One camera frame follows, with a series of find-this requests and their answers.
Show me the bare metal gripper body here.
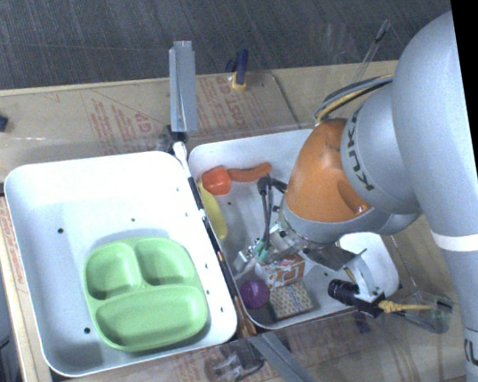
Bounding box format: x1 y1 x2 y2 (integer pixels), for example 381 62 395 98
243 215 319 270

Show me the white and orange carton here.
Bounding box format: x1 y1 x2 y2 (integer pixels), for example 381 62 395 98
253 251 311 292

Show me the purple ball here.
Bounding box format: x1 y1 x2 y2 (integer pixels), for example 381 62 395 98
237 275 273 313

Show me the white plastic tray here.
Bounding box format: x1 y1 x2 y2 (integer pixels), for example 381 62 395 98
0 135 243 382
185 115 406 340

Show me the yellow banana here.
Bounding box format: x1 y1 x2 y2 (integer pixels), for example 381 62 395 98
195 178 230 243

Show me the orange sausage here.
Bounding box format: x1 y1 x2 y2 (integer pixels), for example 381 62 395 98
226 161 275 186

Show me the orange toy fruit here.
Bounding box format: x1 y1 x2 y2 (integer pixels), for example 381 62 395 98
199 163 235 199

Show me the green divided plate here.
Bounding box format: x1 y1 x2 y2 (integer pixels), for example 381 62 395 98
77 227 214 361

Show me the clear plastic bottle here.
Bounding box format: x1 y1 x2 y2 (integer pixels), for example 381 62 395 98
387 281 458 341

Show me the brown cardboard board, red print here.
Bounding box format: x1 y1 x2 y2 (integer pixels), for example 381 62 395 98
0 21 472 382

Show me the black cylinder on white bracket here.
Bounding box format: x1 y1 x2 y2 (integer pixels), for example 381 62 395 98
318 227 407 326

